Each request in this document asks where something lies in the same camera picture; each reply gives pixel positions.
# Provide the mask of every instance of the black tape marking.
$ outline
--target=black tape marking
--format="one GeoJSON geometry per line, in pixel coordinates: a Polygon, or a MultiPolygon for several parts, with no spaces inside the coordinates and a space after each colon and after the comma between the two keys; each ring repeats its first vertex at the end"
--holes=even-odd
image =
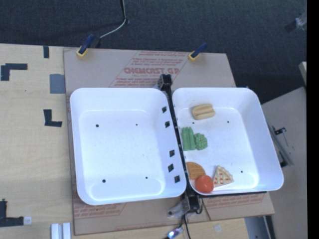
{"type": "Polygon", "coordinates": [[[179,181],[180,181],[179,175],[175,176],[175,177],[174,177],[174,180],[175,180],[175,183],[179,182],[179,181]]]}
{"type": "Polygon", "coordinates": [[[174,165],[173,165],[173,164],[169,165],[169,166],[168,166],[168,172],[170,173],[170,172],[172,172],[173,170],[174,170],[174,165]]]}
{"type": "Polygon", "coordinates": [[[52,110],[43,110],[44,112],[44,125],[62,127],[62,121],[52,121],[52,110]]]}
{"type": "Polygon", "coordinates": [[[62,74],[50,74],[50,93],[65,94],[65,77],[62,74]]]}
{"type": "Polygon", "coordinates": [[[49,58],[50,53],[49,53],[49,46],[44,46],[43,47],[43,58],[49,58]]]}
{"type": "Polygon", "coordinates": [[[10,70],[27,70],[28,69],[28,64],[5,64],[5,66],[7,68],[9,68],[10,70]]]}
{"type": "Polygon", "coordinates": [[[28,64],[5,64],[1,65],[1,74],[0,80],[1,81],[9,81],[10,79],[10,70],[27,70],[28,64]]]}
{"type": "Polygon", "coordinates": [[[5,199],[2,199],[2,201],[0,201],[0,227],[23,226],[23,217],[7,218],[6,204],[7,201],[5,199]]]}
{"type": "Polygon", "coordinates": [[[5,66],[1,66],[1,75],[0,75],[0,80],[1,81],[8,81],[9,77],[10,77],[10,69],[5,67],[5,66]]]}

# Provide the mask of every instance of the white box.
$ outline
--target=white box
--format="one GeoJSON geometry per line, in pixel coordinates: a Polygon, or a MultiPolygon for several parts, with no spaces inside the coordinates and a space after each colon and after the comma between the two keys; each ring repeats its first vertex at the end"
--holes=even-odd
{"type": "MultiPolygon", "coordinates": [[[[208,140],[184,151],[185,161],[213,176],[225,167],[234,182],[209,194],[277,190],[283,175],[259,100],[246,88],[181,88],[173,93],[179,130],[190,126],[208,140]],[[212,118],[194,120],[191,108],[211,103],[212,118]]],[[[83,88],[70,99],[77,190],[90,205],[181,195],[182,157],[165,94],[152,88],[83,88]]]]}
{"type": "Polygon", "coordinates": [[[279,189],[282,170],[257,95],[247,88],[180,88],[173,94],[179,130],[190,126],[204,134],[208,147],[184,151],[186,162],[201,165],[213,177],[217,165],[225,167],[234,182],[216,187],[223,195],[255,193],[279,189]],[[195,120],[194,106],[212,104],[215,116],[195,120]]]}

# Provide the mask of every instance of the metal bracket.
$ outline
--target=metal bracket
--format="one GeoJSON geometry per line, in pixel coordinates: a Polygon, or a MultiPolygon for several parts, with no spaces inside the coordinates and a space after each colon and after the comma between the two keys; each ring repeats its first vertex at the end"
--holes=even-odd
{"type": "Polygon", "coordinates": [[[279,134],[282,133],[283,136],[284,136],[284,138],[285,138],[286,145],[289,146],[289,145],[288,145],[287,138],[286,138],[286,135],[285,135],[285,132],[286,132],[287,130],[286,130],[284,127],[281,128],[281,129],[278,129],[278,130],[276,130],[276,129],[273,127],[273,130],[274,130],[275,135],[279,135],[279,134]]]}
{"type": "Polygon", "coordinates": [[[286,151],[284,146],[277,139],[277,135],[283,133],[284,138],[286,140],[286,144],[288,146],[287,139],[286,139],[286,136],[285,136],[285,133],[284,133],[286,131],[286,129],[283,127],[283,128],[281,128],[279,130],[276,130],[275,127],[270,125],[270,123],[267,120],[266,120],[266,122],[267,122],[267,126],[268,126],[268,129],[269,129],[271,138],[273,140],[273,143],[279,149],[279,154],[280,154],[280,156],[282,157],[282,159],[284,161],[284,164],[282,165],[282,167],[286,166],[286,165],[293,165],[294,163],[293,163],[292,159],[290,158],[290,155],[288,154],[288,152],[286,151]]]}
{"type": "Polygon", "coordinates": [[[176,206],[170,208],[167,211],[167,216],[169,218],[181,218],[185,213],[190,210],[188,197],[185,197],[182,201],[180,201],[176,206]]]}
{"type": "Polygon", "coordinates": [[[171,87],[173,84],[173,79],[171,77],[171,74],[161,74],[158,80],[157,88],[159,90],[164,90],[164,86],[171,87]]]}

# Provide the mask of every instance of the black cable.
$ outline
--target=black cable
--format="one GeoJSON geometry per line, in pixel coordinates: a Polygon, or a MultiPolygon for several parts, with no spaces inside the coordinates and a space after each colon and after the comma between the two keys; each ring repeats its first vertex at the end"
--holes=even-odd
{"type": "Polygon", "coordinates": [[[186,232],[187,232],[188,238],[191,239],[190,235],[189,235],[189,231],[188,231],[187,222],[186,222],[186,214],[183,215],[183,219],[184,219],[184,222],[185,222],[185,227],[186,227],[186,232]]]}
{"type": "Polygon", "coordinates": [[[203,209],[204,209],[204,201],[203,201],[203,200],[201,200],[200,210],[199,210],[199,212],[196,210],[196,213],[197,213],[197,214],[201,214],[201,213],[202,213],[202,211],[203,211],[203,209]]]}

